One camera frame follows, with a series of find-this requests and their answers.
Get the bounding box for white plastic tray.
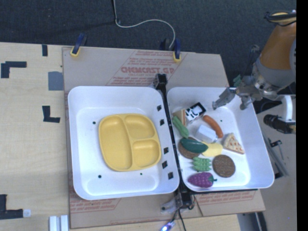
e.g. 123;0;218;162
67;85;180;201
166;86;275;193

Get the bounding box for black cylinder on white bracket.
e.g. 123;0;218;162
263;94;297;135

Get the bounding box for thin black rod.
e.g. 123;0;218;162
159;82;187;195

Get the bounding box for dark green cucumber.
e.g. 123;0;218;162
180;137;209;154

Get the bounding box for yellow divided plate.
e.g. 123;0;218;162
98;113;162;173

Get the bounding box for orange sausage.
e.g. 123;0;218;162
202;115;224;139

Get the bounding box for pizza slice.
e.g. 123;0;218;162
221;132;245;155

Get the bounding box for tan sandwich wedge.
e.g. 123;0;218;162
172;108;188;127

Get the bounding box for brown round biscuit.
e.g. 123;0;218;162
212;154;236;179
178;136;201;160

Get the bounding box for purple grapes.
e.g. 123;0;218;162
187;172;218;189

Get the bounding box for green pea pods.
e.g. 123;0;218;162
192;156;213;173

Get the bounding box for brown cardboard board red print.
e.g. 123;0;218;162
62;46;267;230

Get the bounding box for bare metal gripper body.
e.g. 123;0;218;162
235;74;277;103

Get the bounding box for long green beans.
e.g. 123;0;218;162
171;115;190;140

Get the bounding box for black and white milk carton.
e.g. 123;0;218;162
185;102;207;125

